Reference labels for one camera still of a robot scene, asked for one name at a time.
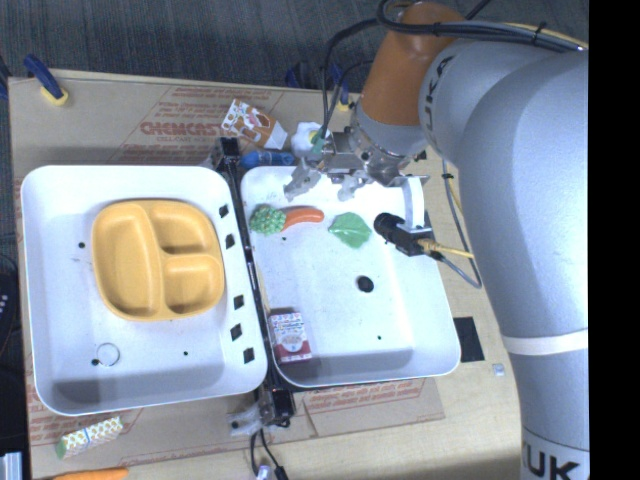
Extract red and white carton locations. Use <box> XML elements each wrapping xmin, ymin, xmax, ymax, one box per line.
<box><xmin>267</xmin><ymin>311</ymin><xmax>314</xmax><ymax>366</ymax></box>

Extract orange and white carton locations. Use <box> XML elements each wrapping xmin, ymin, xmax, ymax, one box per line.
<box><xmin>220</xmin><ymin>98</ymin><xmax>289</xmax><ymax>151</ymax></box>

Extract green lettuce leaf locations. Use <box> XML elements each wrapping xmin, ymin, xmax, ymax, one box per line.
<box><xmin>327</xmin><ymin>211</ymin><xmax>374</xmax><ymax>250</ymax></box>

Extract blue bottle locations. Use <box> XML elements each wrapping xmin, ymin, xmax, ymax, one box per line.
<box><xmin>239</xmin><ymin>149</ymin><xmax>297</xmax><ymax>170</ymax></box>

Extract green and orange patterned carton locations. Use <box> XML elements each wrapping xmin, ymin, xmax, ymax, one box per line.
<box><xmin>55</xmin><ymin>415</ymin><xmax>125</xmax><ymax>461</ymax></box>

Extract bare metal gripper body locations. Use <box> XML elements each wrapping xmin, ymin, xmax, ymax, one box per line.
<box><xmin>318</xmin><ymin>128</ymin><xmax>431</xmax><ymax>188</ymax></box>

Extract black block with thin wires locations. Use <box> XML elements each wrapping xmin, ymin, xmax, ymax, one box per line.
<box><xmin>258</xmin><ymin>386</ymin><xmax>297</xmax><ymax>428</ymax></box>
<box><xmin>218</xmin><ymin>136</ymin><xmax>242</xmax><ymax>170</ymax></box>

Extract orange divided plate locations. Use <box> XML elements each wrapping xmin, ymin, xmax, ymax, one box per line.
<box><xmin>90</xmin><ymin>198</ymin><xmax>227</xmax><ymax>324</ymax></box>

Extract brown cardboard board red print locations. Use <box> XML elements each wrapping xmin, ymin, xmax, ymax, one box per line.
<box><xmin>6</xmin><ymin>67</ymin><xmax>447</xmax><ymax>470</ymax></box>

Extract black cylinder on white bracket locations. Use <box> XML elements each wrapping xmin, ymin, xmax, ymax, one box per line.
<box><xmin>372</xmin><ymin>175</ymin><xmax>436</xmax><ymax>259</ymax></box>

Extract green grapes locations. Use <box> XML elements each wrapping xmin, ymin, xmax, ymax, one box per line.
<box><xmin>248</xmin><ymin>204</ymin><xmax>288</xmax><ymax>237</ymax></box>

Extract orange carrot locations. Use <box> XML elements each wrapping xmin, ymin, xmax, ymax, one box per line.
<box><xmin>280</xmin><ymin>206</ymin><xmax>326</xmax><ymax>232</ymax></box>
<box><xmin>51</xmin><ymin>466</ymin><xmax>130</xmax><ymax>480</ymax></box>

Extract white and yellow toy food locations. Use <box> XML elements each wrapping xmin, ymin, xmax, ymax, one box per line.
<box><xmin>290</xmin><ymin>121</ymin><xmax>327</xmax><ymax>159</ymax></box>

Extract clear round ring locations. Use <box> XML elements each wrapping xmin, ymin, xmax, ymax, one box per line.
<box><xmin>95</xmin><ymin>341</ymin><xmax>122</xmax><ymax>368</ymax></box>

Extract white plastic tray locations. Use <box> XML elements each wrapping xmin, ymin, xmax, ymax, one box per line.
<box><xmin>19</xmin><ymin>163</ymin><xmax>269</xmax><ymax>418</ymax></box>
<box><xmin>239</xmin><ymin>164</ymin><xmax>462</xmax><ymax>390</ymax></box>

